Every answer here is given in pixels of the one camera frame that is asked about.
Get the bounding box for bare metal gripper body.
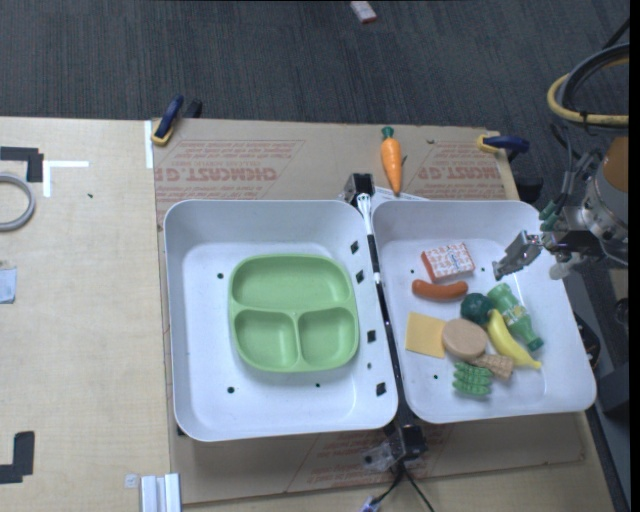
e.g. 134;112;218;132
541;195;630;266

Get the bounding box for dark green broccoli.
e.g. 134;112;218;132
459;292;497;326

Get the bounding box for green bottle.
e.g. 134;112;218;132
486;282;545;353

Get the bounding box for orange and white carton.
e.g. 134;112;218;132
420;242;476;284

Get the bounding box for orange sausage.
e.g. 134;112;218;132
411;278;470;303

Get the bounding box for yellow banana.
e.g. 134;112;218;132
485;308;543;372

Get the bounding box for round tan biscuit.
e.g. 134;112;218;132
441;317;489;362

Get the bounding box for tan waffle cone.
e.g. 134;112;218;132
468;353;516;382

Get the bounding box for yellow cheese slice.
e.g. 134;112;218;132
404;311;448;360

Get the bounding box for green pea pods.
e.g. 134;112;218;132
451;361;495;399

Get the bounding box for white plastic tray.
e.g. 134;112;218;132
371;199;598;425
163;199;400;444

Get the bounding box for thin black and white rod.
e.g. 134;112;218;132
356;193;410;427

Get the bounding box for orange carrot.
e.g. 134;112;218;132
379;125;405;197

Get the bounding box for green divided plate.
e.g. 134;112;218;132
227;253;361;374

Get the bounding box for brown cardboard board red print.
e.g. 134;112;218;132
151;117;587;506

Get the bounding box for red and white small packet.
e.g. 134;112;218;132
349;0;379;25

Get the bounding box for grey tape roll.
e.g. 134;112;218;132
0;171;38;233

